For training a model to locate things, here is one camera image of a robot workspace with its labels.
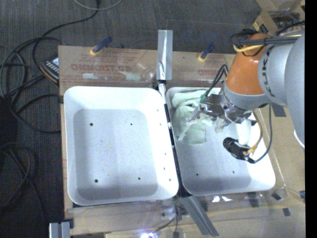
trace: metal support bar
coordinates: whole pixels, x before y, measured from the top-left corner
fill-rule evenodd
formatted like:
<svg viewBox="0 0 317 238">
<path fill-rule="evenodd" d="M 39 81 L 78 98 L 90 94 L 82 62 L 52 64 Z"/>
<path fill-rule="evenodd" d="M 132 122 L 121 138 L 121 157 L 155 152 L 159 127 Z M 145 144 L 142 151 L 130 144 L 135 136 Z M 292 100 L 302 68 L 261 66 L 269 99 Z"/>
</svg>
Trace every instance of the metal support bar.
<svg viewBox="0 0 317 238">
<path fill-rule="evenodd" d="M 157 80 L 172 79 L 173 31 L 158 31 Z"/>
<path fill-rule="evenodd" d="M 70 223 L 69 221 L 59 223 L 50 223 L 49 226 L 50 238 L 70 238 Z"/>
<path fill-rule="evenodd" d="M 210 219 L 195 196 L 183 197 L 179 200 L 182 205 L 184 205 L 192 219 L 195 221 L 202 235 L 211 235 L 213 237 L 219 236 L 216 228 L 211 223 Z"/>
</svg>

